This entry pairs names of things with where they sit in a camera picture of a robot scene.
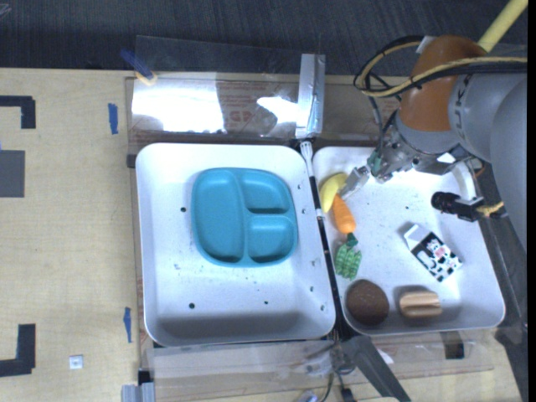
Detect yellow banana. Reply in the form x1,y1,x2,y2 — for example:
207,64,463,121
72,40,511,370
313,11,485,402
319,173,349,214

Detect blue divided plate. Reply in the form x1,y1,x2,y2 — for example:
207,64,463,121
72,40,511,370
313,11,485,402
190,167,300,268

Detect brown round biscuit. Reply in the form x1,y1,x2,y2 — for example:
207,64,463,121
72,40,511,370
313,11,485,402
345,279,391,326

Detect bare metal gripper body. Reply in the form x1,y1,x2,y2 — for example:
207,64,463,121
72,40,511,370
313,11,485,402
368,135,456,177

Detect green grapes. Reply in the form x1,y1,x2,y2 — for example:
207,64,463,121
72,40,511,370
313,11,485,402
334,242,363,282

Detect orange carrot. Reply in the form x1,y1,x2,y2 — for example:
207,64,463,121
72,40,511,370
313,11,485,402
331,194,359,247

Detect tan bread bun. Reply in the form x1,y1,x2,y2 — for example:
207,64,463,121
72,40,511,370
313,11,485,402
398,289,443,319

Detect cow print milk carton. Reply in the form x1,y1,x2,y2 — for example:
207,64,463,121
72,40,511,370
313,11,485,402
403,223,464,283

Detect white plastic tray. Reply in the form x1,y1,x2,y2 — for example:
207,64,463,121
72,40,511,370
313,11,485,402
134,142,338,348
312,146,507,337

